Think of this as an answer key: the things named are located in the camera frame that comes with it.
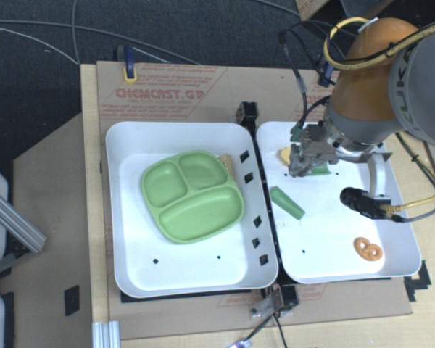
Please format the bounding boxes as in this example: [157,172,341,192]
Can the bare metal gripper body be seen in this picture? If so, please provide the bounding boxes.
[299,123,376,165]

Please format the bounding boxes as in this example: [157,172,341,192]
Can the small green block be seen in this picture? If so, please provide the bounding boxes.
[310,161,331,177]

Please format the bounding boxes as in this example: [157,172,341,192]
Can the yellow round piece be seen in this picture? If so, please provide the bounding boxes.
[278,146,295,167]

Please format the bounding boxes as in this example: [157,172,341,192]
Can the green stick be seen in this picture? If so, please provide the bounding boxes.
[269,186,307,222]

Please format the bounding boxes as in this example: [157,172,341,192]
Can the white plastic tray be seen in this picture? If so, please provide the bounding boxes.
[255,120,423,286]
[104,120,280,299]

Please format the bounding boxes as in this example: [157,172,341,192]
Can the orange pretzel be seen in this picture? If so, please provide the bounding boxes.
[353,236,384,262]

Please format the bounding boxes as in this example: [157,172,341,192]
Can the green divided plate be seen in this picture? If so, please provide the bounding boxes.
[141,149,247,246]

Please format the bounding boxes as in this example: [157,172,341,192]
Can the brown cardboard board red print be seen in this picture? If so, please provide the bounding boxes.
[96,60,413,341]

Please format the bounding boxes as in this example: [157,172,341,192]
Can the black cylinder on white bracket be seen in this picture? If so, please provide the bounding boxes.
[339,152,394,220]

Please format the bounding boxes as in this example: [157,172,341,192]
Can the black block with thin wires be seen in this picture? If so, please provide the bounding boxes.
[235,101,259,127]
[280,284,299,318]

